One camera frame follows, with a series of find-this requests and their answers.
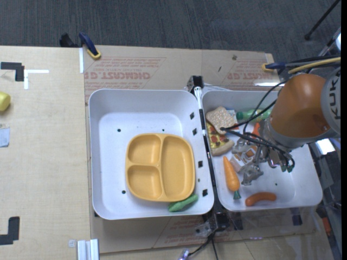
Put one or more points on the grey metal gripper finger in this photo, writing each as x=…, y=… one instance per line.
x=243, y=145
x=252, y=174

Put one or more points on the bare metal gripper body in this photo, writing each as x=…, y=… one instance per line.
x=272, y=156

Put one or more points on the white and orange carton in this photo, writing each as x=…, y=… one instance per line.
x=240, y=161

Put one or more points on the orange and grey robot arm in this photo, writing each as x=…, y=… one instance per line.
x=301, y=110

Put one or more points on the orange pointed toy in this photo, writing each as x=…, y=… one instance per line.
x=256, y=130

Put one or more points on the orange carrot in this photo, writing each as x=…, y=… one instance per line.
x=231, y=176

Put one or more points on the pizza slice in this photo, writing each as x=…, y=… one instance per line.
x=218, y=143

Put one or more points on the orange sausage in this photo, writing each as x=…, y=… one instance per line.
x=260, y=198

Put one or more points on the green bottle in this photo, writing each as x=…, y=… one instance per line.
x=246, y=114

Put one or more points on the brown bread slice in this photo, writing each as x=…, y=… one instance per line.
x=220, y=118

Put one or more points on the white plastic tray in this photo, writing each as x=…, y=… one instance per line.
x=108, y=156
x=287, y=191

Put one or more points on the yellow divided plate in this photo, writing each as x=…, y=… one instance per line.
x=173, y=166

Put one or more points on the green pea pod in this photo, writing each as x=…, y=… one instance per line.
x=181, y=205

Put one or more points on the brown cardboard board red print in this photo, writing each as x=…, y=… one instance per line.
x=122, y=72

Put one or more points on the yellow cylinder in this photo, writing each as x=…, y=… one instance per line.
x=3, y=101

